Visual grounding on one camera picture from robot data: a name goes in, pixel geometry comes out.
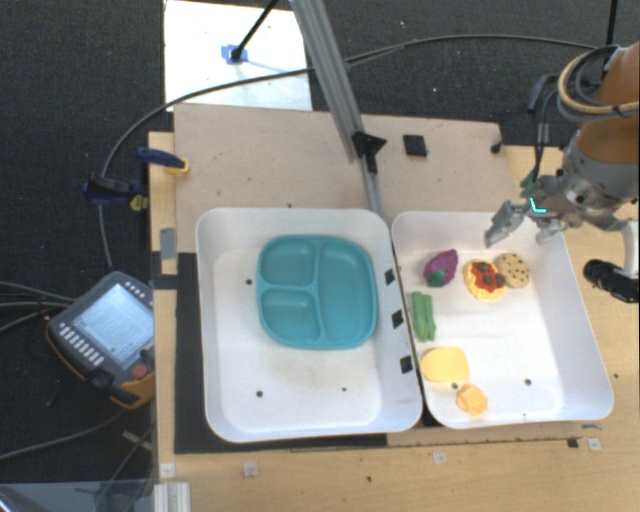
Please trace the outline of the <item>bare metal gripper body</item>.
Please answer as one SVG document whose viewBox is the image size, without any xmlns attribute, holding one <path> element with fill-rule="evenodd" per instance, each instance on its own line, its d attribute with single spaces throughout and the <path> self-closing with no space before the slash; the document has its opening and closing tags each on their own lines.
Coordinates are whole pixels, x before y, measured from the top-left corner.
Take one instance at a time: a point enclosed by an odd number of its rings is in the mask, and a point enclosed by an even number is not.
<svg viewBox="0 0 640 512">
<path fill-rule="evenodd" d="M 540 176 L 527 194 L 530 215 L 561 226 L 618 226 L 621 202 L 601 194 L 582 178 Z"/>
</svg>

